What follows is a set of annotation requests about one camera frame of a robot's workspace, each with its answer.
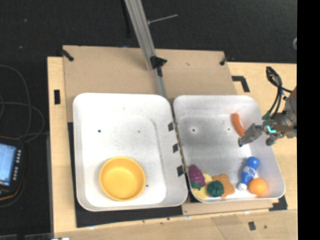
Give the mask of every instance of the orange fruit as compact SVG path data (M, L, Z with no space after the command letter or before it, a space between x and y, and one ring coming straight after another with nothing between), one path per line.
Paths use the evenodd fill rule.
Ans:
M249 190L252 194L263 196L268 189L267 183L262 178L254 178L249 183Z

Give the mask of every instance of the bottle label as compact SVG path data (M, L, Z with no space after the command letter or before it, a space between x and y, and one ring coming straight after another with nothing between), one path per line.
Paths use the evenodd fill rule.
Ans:
M245 166L245 167L243 168L243 172L244 172L244 173L247 173L247 174L250 174L250 175L252 176L252 178L254 178L255 175L256 175L256 170L253 169L253 168L250 167L250 166Z

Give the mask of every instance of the orange carrot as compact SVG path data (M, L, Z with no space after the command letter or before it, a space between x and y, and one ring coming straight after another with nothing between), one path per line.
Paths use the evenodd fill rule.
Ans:
M236 132L241 137L243 137L245 135L246 130L244 129L244 127L242 126L242 124L240 122L240 118L239 118L238 113L233 113L231 116L232 116L232 123L233 123L233 126L234 126Z

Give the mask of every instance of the yellow bowl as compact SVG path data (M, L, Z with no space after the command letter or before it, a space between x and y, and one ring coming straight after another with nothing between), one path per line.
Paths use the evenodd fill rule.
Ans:
M140 164L132 158L117 156L103 164L99 182L108 197L117 201L129 201L144 191L146 175Z

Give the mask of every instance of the bottle cap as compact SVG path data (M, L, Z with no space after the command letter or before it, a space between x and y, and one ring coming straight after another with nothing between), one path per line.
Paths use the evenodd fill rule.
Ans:
M247 185L244 183L239 183L238 189L241 191L245 191L245 190L247 190Z

